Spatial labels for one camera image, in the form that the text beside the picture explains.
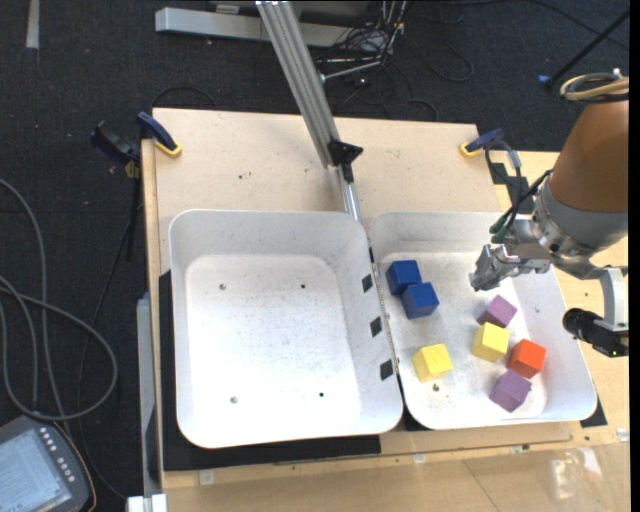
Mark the purple cube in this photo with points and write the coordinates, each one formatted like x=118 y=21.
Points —
x=497 y=311
x=510 y=391

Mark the black cylinder on white bracket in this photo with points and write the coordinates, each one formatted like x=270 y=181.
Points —
x=600 y=332

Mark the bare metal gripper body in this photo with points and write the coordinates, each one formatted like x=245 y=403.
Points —
x=542 y=242

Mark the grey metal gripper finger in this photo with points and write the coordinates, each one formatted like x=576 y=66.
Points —
x=484 y=267
x=502 y=275

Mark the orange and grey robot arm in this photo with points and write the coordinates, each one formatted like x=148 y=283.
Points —
x=592 y=165

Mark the white plastic tray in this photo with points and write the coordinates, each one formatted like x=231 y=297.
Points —
x=460 y=400
x=275 y=340

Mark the blue cube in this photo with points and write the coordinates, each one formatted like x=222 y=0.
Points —
x=421 y=301
x=402 y=276

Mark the pale wood board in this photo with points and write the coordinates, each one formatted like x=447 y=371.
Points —
x=260 y=165

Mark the yellow cube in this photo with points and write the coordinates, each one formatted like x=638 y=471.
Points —
x=432 y=362
x=490 y=342

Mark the orange cube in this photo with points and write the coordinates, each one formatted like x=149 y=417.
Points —
x=526 y=358

